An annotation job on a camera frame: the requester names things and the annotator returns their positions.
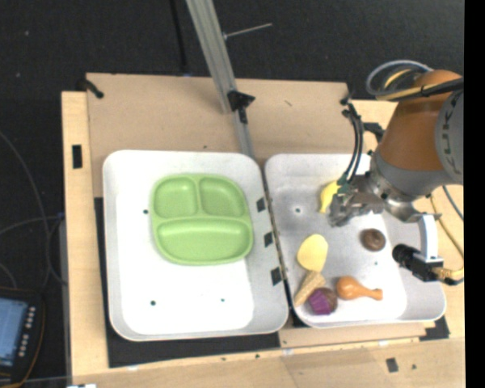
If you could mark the tan wafer biscuit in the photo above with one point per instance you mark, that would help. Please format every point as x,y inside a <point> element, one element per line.
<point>308,287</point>

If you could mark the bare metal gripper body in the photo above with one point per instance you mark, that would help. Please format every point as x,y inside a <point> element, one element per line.
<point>365,196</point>

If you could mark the green divided plate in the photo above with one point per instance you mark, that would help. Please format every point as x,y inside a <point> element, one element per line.
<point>202,233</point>

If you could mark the brown cardboard board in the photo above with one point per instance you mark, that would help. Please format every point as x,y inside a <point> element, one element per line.
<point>165,115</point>

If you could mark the orange chicken drumstick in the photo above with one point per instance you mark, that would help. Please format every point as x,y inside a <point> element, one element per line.
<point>349,288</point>

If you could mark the yellow potato crisp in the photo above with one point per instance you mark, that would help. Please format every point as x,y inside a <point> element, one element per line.
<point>312,253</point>

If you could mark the yellow banana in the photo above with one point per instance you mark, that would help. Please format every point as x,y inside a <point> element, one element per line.
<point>327,196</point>

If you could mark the white plastic tray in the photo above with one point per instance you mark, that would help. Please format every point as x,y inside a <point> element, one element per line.
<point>186,297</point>
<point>347,261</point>

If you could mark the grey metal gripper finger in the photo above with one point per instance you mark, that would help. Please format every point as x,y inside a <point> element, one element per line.
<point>334,216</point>
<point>352,212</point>

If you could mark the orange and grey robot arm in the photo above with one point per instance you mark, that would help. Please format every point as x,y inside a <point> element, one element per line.
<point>412,140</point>

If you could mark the purple cupcake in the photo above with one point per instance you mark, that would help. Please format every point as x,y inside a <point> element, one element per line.
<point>322,301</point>

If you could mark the black cylinder on white bracket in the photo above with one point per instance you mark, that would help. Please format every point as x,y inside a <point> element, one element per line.
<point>416,260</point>

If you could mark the brown chocolate doughnut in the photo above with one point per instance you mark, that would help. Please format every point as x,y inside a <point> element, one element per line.
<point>373,239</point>

